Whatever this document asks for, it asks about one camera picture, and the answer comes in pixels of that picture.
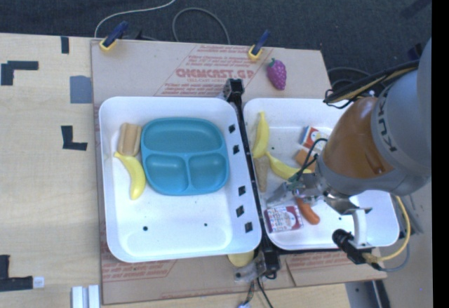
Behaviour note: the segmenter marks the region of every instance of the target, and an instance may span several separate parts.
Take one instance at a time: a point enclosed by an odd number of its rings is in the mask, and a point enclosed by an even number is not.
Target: cardboard sheet
[[[198,257],[160,262],[125,263],[109,251],[105,236],[98,110],[114,96],[216,97],[229,78],[245,86],[243,101],[252,98],[322,98],[329,88],[319,51],[263,48],[251,61],[245,46],[119,41],[103,52],[91,41],[93,102],[97,149],[98,198],[103,304],[163,300],[178,297],[246,292],[248,284],[235,282],[234,266],[226,256]],[[267,79],[272,58],[287,68],[284,91]],[[381,279],[386,275],[356,266],[343,253],[305,253],[281,256],[277,278],[266,289]]]

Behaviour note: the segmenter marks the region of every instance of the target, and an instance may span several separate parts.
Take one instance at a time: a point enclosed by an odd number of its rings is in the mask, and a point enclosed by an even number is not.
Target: yellow cable
[[[404,242],[402,243],[402,246],[396,252],[392,253],[391,255],[386,255],[384,257],[378,257],[376,255],[372,255],[371,253],[363,253],[362,256],[366,259],[367,263],[378,263],[378,262],[383,262],[385,260],[390,260],[392,258],[395,258],[398,255],[400,255],[402,253],[402,251],[404,249],[406,249],[406,247],[408,245],[408,242],[410,240],[410,231],[411,231],[410,218],[408,217],[406,207],[402,203],[402,200],[398,196],[395,196],[395,197],[396,197],[396,200],[398,201],[399,208],[401,209],[401,212],[404,215],[404,219],[406,220],[406,237],[404,238]]]
[[[368,90],[371,86],[374,86],[375,84],[381,82],[382,80],[385,79],[385,75],[382,77],[379,77],[378,79],[371,81],[370,83],[367,83],[365,86],[362,86],[360,88],[355,89],[354,91],[348,92],[344,95],[338,96],[335,99],[333,99],[332,101],[329,101],[328,103],[336,103],[342,100],[350,100],[351,98],[356,97],[357,95],[359,95],[360,93],[362,93],[363,91]]]

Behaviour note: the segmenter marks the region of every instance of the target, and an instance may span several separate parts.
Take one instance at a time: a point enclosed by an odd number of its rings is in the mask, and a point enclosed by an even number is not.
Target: blue clamp
[[[112,32],[100,42],[100,48],[103,51],[109,51],[113,48],[117,39],[120,39],[123,36],[123,33],[128,29],[128,23],[126,21],[120,22]]]
[[[265,32],[263,33],[263,35],[260,37],[260,39],[250,47],[249,51],[248,51],[248,57],[253,60],[256,61],[260,54],[262,53],[262,46],[264,46],[265,42],[267,41],[269,36],[269,31],[265,30]]]

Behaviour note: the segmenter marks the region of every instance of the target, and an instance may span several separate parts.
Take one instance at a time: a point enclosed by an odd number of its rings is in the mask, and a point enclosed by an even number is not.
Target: white tray
[[[210,194],[166,196],[147,183],[142,196],[131,201],[128,172],[113,157],[121,125],[144,126],[174,116],[207,119],[221,130],[229,156],[226,185]],[[238,119],[229,103],[219,98],[115,97],[101,105],[99,122],[107,244],[115,257],[145,262],[244,253],[258,246],[260,221]],[[239,148],[235,154],[234,147]]]
[[[300,137],[304,127],[313,126],[330,133],[344,109],[329,107],[320,99],[254,99],[243,108],[248,139],[252,147],[259,121],[259,112],[264,111],[270,127],[269,151],[278,159],[291,166],[297,166],[295,155],[301,148]],[[260,193],[262,209],[266,208],[266,198],[283,182],[271,171],[267,179],[267,192]],[[390,194],[369,191],[351,198],[358,206],[373,210],[366,215],[367,240],[373,246],[390,246],[399,235],[399,226]],[[294,205],[291,201],[285,206]],[[314,207],[320,216],[318,225],[304,221],[304,227],[296,231],[268,233],[269,238],[279,248],[286,250],[331,249],[337,246],[332,241],[332,233],[339,228],[354,233],[352,216],[339,215],[320,200]]]

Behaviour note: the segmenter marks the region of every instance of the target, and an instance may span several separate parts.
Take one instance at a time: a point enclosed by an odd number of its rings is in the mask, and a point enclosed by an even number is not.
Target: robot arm
[[[333,241],[355,263],[364,263],[363,220],[370,208],[355,206],[350,197],[370,189],[405,196],[430,180],[431,40],[417,70],[378,98],[355,100],[346,110],[317,158],[315,173],[300,171],[281,186],[305,200],[322,196],[339,214],[353,215],[354,236],[337,230]]]

